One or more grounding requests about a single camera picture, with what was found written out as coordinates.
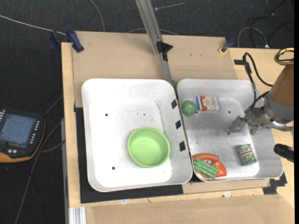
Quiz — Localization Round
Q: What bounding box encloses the orange red pepper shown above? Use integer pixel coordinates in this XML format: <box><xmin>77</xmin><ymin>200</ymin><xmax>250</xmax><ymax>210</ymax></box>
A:
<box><xmin>211</xmin><ymin>160</ymin><xmax>228</xmax><ymax>178</ymax></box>

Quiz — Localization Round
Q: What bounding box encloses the black cylinder on white bracket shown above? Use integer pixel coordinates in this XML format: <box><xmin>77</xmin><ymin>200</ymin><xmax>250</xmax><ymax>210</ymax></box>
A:
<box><xmin>273</xmin><ymin>125</ymin><xmax>294</xmax><ymax>163</ymax></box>

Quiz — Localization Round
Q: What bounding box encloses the green asparagus bunch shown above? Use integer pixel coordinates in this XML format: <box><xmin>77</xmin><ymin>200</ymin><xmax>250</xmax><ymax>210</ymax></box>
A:
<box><xmin>192</xmin><ymin>158</ymin><xmax>220</xmax><ymax>180</ymax></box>

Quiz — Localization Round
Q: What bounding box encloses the brown cardboard board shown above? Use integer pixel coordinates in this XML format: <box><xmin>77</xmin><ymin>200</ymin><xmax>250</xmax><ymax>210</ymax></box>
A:
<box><xmin>71</xmin><ymin>30</ymin><xmax>272</xmax><ymax>195</ymax></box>

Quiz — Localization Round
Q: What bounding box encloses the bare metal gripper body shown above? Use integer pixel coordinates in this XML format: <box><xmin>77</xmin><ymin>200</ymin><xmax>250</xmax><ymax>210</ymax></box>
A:
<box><xmin>243</xmin><ymin>106</ymin><xmax>294</xmax><ymax>132</ymax></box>

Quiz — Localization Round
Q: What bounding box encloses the green and white can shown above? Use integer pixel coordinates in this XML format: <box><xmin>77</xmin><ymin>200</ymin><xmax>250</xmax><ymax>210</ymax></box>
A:
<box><xmin>236</xmin><ymin>143</ymin><xmax>257</xmax><ymax>167</ymax></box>

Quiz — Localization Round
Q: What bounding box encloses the green bowl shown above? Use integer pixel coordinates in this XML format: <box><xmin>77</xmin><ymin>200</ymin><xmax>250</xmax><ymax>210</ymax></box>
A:
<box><xmin>127</xmin><ymin>126</ymin><xmax>171</xmax><ymax>168</ymax></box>

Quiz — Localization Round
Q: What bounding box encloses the white orange blue carton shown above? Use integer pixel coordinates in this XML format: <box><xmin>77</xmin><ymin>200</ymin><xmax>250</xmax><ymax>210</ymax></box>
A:
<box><xmin>195</xmin><ymin>95</ymin><xmax>221</xmax><ymax>112</ymax></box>

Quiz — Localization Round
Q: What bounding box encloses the orange sausage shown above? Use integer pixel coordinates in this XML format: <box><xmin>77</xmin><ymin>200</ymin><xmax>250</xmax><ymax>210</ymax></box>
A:
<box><xmin>192</xmin><ymin>153</ymin><xmax>220</xmax><ymax>165</ymax></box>

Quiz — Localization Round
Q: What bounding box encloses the white plastic tray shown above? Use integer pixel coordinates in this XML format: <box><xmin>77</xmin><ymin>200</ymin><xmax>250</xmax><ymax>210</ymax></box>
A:
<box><xmin>176</xmin><ymin>78</ymin><xmax>284</xmax><ymax>183</ymax></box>
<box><xmin>81</xmin><ymin>78</ymin><xmax>193</xmax><ymax>193</ymax></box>

